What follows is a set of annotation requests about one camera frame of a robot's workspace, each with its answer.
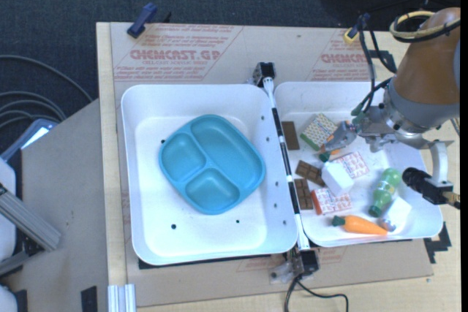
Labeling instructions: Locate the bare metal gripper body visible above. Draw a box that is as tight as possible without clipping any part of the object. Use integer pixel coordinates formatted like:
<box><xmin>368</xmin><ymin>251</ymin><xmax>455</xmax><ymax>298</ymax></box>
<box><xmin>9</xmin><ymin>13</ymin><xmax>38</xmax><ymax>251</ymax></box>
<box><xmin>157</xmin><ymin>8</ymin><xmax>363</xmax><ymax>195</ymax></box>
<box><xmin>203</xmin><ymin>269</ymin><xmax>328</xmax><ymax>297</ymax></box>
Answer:
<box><xmin>356</xmin><ymin>104</ymin><xmax>427</xmax><ymax>153</ymax></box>

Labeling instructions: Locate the green patterned carton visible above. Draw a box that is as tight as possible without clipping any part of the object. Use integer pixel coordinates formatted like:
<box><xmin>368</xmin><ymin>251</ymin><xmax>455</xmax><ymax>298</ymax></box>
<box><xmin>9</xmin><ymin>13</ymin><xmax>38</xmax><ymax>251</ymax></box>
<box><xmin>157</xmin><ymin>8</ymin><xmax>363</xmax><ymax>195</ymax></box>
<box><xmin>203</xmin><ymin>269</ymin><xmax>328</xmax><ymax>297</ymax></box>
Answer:
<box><xmin>299</xmin><ymin>113</ymin><xmax>339</xmax><ymax>152</ymax></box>

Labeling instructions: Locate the white carton with red pattern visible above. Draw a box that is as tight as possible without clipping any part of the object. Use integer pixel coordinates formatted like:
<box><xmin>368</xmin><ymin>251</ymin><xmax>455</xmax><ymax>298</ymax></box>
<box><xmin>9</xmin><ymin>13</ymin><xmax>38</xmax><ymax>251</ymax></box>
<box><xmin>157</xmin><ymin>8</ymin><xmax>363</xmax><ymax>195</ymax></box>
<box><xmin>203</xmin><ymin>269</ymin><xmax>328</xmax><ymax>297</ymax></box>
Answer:
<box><xmin>320</xmin><ymin>151</ymin><xmax>369</xmax><ymax>197</ymax></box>

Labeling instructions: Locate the white plastic tray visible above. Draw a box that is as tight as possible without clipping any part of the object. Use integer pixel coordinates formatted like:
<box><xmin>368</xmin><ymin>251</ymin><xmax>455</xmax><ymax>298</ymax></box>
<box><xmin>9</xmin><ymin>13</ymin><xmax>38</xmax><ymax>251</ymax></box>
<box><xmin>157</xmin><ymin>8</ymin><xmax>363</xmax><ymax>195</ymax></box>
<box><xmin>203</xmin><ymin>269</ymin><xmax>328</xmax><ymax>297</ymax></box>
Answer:
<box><xmin>273</xmin><ymin>80</ymin><xmax>445</xmax><ymax>248</ymax></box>
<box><xmin>120</xmin><ymin>83</ymin><xmax>299</xmax><ymax>267</ymax></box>

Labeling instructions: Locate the brown chocolate bar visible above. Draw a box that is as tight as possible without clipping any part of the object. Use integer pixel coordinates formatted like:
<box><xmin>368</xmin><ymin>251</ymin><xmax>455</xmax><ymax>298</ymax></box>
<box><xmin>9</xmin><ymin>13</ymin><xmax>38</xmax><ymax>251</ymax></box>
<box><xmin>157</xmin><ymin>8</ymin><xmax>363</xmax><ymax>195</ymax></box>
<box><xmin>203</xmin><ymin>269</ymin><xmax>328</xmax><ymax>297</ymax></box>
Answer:
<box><xmin>293</xmin><ymin>178</ymin><xmax>314</xmax><ymax>211</ymax></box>
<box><xmin>295</xmin><ymin>159</ymin><xmax>326</xmax><ymax>188</ymax></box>

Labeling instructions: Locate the plain brown biscuit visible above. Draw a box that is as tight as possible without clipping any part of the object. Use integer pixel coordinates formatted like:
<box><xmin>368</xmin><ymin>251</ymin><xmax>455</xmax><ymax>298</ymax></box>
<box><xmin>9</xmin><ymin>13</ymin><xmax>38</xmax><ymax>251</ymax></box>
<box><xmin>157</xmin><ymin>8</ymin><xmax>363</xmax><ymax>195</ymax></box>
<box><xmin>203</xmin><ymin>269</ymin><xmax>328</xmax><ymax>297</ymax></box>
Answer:
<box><xmin>280</xmin><ymin>121</ymin><xmax>301</xmax><ymax>151</ymax></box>

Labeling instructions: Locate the thin black and white rod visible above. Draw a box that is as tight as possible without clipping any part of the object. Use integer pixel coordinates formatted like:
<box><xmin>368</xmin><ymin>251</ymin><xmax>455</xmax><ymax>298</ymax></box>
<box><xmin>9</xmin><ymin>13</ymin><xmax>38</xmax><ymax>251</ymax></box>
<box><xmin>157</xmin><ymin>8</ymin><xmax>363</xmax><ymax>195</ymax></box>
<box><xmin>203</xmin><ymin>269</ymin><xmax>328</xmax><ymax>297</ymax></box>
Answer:
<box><xmin>263</xmin><ymin>77</ymin><xmax>307</xmax><ymax>250</ymax></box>

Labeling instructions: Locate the orange and white patterned packet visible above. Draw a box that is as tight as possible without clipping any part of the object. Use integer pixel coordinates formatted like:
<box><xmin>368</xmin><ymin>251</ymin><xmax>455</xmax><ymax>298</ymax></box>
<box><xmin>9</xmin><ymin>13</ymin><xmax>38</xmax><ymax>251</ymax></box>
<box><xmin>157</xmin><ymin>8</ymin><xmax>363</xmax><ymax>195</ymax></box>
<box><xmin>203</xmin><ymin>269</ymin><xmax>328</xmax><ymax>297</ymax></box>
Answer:
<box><xmin>310</xmin><ymin>187</ymin><xmax>354</xmax><ymax>216</ymax></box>

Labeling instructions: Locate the green plastic bottle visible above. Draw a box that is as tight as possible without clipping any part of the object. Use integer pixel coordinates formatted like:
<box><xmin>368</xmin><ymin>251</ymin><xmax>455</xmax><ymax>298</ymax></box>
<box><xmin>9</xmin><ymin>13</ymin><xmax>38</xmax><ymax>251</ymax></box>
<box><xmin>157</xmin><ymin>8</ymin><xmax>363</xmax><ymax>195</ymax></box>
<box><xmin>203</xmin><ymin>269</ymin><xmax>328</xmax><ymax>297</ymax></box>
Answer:
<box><xmin>368</xmin><ymin>167</ymin><xmax>402</xmax><ymax>218</ymax></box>

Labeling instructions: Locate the white cube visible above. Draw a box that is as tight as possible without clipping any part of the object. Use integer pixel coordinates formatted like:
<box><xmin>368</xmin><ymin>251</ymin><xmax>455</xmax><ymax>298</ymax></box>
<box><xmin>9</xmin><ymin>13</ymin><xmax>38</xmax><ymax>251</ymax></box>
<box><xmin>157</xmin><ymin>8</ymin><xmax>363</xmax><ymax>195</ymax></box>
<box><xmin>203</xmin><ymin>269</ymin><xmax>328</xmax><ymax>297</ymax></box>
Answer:
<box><xmin>385</xmin><ymin>196</ymin><xmax>413</xmax><ymax>227</ymax></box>

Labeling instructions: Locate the large orange carrot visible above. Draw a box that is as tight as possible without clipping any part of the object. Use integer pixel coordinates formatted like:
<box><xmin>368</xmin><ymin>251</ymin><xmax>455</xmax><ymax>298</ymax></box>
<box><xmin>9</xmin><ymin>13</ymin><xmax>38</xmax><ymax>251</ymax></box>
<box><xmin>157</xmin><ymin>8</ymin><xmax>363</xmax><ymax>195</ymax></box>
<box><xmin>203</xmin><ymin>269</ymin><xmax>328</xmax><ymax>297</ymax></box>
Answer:
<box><xmin>331</xmin><ymin>214</ymin><xmax>388</xmax><ymax>236</ymax></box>

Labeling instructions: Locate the small silver can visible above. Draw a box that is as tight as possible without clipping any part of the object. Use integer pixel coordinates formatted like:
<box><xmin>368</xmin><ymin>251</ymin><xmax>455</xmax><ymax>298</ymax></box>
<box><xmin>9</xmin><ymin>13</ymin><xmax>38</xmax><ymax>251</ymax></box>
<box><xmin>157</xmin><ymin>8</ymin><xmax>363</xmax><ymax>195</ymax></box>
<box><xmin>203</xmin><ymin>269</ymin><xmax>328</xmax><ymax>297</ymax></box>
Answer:
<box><xmin>378</xmin><ymin>217</ymin><xmax>397</xmax><ymax>233</ymax></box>

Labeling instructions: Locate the blue divided plate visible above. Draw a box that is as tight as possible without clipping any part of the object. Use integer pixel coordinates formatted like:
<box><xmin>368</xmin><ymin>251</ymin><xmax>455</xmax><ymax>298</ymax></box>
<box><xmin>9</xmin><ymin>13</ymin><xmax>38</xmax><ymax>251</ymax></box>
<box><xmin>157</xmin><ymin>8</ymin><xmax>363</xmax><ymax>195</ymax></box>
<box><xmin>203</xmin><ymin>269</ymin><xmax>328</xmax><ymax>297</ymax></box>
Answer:
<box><xmin>158</xmin><ymin>114</ymin><xmax>267</xmax><ymax>216</ymax></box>

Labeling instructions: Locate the brown cardboard board red print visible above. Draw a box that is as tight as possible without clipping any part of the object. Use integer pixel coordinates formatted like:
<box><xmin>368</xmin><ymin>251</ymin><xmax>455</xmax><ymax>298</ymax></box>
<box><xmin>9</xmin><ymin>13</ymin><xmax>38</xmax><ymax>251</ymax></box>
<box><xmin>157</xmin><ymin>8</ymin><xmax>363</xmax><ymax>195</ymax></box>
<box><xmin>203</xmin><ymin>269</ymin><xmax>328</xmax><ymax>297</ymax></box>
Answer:
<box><xmin>109</xmin><ymin>22</ymin><xmax>436</xmax><ymax>308</ymax></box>

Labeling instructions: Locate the black cylinder on white bracket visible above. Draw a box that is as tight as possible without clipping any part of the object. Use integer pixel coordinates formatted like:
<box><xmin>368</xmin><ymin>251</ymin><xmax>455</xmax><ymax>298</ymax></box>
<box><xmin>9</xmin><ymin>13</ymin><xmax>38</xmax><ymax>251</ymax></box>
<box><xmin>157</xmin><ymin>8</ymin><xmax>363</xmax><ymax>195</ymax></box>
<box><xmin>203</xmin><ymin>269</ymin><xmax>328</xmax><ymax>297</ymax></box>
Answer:
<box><xmin>401</xmin><ymin>140</ymin><xmax>456</xmax><ymax>206</ymax></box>

